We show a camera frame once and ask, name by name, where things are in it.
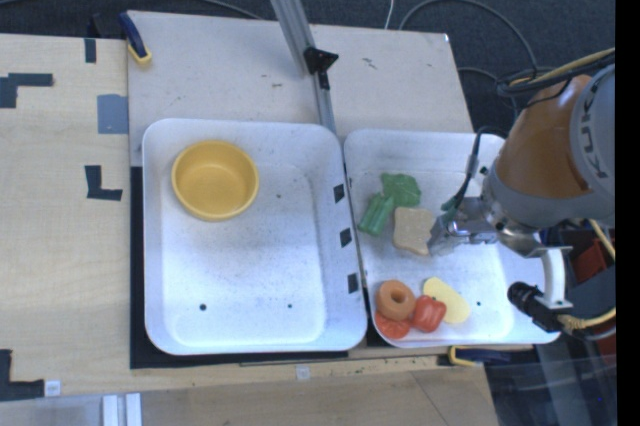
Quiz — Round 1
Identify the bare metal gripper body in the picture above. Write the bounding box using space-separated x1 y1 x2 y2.
446 195 545 260

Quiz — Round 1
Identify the beige bread slice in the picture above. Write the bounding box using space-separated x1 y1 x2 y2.
391 206 436 257

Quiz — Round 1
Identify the green broccoli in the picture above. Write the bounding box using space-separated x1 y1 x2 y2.
379 171 423 209

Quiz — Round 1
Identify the yellow oval slice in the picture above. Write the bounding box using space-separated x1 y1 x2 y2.
422 276 472 326

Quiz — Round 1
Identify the green ribbed vegetable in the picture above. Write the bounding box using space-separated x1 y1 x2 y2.
356 193 397 237

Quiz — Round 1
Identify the white plastic tray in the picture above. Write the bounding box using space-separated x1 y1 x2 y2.
343 128 562 350
141 117 369 357

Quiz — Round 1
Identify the red bell pepper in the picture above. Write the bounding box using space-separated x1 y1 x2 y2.
410 294 448 334

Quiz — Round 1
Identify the orange doughnut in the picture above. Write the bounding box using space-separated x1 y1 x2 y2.
375 279 417 322

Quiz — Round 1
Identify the red tomato slice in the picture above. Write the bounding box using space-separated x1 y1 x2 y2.
374 311 413 341

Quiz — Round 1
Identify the yellow bowl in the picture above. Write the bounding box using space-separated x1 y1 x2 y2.
170 139 261 223

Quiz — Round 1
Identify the pale flat board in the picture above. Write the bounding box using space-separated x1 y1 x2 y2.
126 9 534 361

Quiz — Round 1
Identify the black cylinder on white bracket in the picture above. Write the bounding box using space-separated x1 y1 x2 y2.
506 245 575 334

